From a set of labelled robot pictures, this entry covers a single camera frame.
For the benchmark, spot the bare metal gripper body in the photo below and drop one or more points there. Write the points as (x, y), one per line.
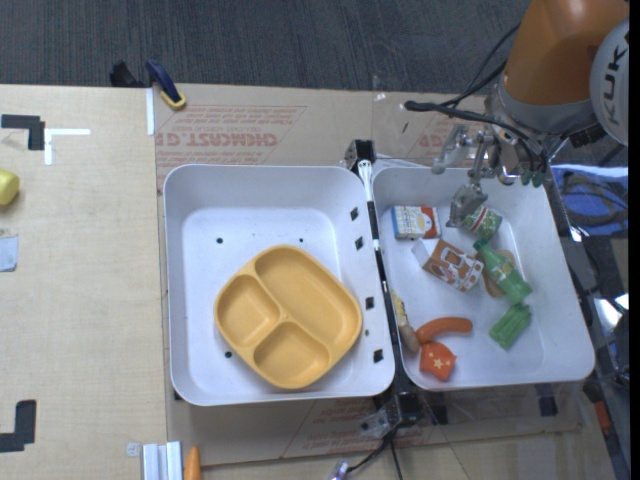
(512, 158)

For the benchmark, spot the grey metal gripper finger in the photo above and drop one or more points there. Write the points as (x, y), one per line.
(467, 200)
(452, 153)

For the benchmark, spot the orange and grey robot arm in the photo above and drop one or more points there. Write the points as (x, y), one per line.
(550, 43)

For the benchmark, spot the green and red can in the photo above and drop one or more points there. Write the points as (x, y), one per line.
(484, 223)

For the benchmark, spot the blue and orange carton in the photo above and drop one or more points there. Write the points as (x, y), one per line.
(415, 222)

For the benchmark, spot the brown and white carton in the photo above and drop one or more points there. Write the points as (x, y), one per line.
(452, 265)

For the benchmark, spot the green plastic bottle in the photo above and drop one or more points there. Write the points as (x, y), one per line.
(505, 273)

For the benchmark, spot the yellow corn cob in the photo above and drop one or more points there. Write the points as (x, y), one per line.
(398, 308)

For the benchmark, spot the orange sausage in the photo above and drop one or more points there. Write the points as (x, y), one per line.
(442, 328)

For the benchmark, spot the green ribbed packet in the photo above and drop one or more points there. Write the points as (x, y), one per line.
(510, 325)

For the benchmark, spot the tan bread piece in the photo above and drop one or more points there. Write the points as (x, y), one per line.
(410, 338)

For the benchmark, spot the white plastic tray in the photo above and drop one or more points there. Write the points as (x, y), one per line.
(250, 198)
(550, 328)

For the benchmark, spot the yellow divided plate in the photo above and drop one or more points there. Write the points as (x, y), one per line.
(295, 288)

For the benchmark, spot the brown cardboard board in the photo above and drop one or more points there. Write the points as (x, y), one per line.
(250, 133)

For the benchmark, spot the orange carrot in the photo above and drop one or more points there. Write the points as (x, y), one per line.
(192, 465)

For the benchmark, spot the yellow rounded block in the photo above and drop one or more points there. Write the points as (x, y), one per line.
(7, 187)

